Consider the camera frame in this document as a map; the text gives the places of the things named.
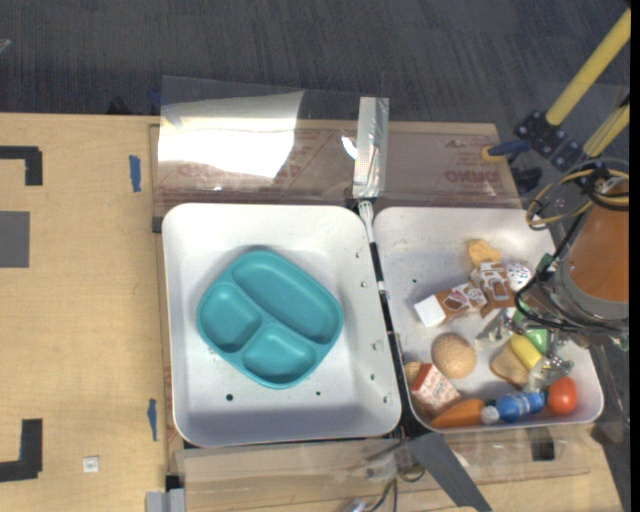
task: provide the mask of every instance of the orange carrot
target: orange carrot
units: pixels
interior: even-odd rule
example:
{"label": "orange carrot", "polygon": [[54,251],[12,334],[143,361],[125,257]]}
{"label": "orange carrot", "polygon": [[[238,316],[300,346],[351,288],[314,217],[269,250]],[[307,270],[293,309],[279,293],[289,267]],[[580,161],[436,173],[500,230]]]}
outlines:
{"label": "orange carrot", "polygon": [[434,418],[430,425],[433,428],[479,425],[481,423],[480,411],[484,406],[484,402],[479,398],[467,398],[449,407]]}

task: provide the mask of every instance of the wooden board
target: wooden board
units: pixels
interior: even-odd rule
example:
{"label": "wooden board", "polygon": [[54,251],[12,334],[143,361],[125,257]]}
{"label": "wooden board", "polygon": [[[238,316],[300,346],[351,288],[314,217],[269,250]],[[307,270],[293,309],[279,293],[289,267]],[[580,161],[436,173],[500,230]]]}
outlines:
{"label": "wooden board", "polygon": [[[0,160],[0,210],[31,221],[29,268],[0,268],[0,460],[18,458],[22,419],[42,418],[44,432],[43,471],[0,483],[0,510],[142,510],[164,488],[154,120],[0,114],[0,144],[38,146],[44,161],[43,186],[25,187],[23,162]],[[92,455],[100,471],[84,473]]]}

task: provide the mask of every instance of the brown ball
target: brown ball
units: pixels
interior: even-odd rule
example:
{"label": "brown ball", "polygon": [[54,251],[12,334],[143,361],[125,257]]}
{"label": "brown ball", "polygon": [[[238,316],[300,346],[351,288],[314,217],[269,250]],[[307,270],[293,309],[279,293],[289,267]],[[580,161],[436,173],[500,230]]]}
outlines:
{"label": "brown ball", "polygon": [[464,379],[476,367],[475,349],[462,336],[446,333],[431,345],[431,360],[445,377]]}

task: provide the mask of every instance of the wooden surface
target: wooden surface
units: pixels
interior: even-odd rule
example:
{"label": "wooden surface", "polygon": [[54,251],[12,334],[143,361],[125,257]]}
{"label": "wooden surface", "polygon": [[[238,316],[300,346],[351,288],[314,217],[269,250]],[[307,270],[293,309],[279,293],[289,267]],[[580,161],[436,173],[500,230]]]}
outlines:
{"label": "wooden surface", "polygon": [[[42,187],[24,186],[22,162],[0,160],[0,210],[31,212],[29,268],[0,269],[0,461],[18,458],[22,419],[44,423],[43,471],[35,480],[0,483],[2,511],[144,510],[145,493],[164,487],[161,318],[150,229],[149,126],[157,122],[0,114],[1,145],[39,146],[44,154]],[[141,159],[141,192],[132,189],[129,155]],[[155,442],[149,399],[157,404]],[[495,510],[621,510],[600,445],[586,436],[577,446],[580,474],[487,483],[481,491]],[[91,455],[100,456],[100,471],[85,474],[82,458]],[[262,510],[338,512],[345,504]],[[452,506],[439,490],[399,499],[401,511]]]}

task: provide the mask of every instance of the gray square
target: gray square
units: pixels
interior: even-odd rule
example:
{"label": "gray square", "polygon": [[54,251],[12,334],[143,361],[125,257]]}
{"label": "gray square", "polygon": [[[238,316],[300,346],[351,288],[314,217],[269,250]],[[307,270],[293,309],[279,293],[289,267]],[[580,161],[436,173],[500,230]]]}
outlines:
{"label": "gray square", "polygon": [[0,211],[0,268],[29,266],[29,212]]}

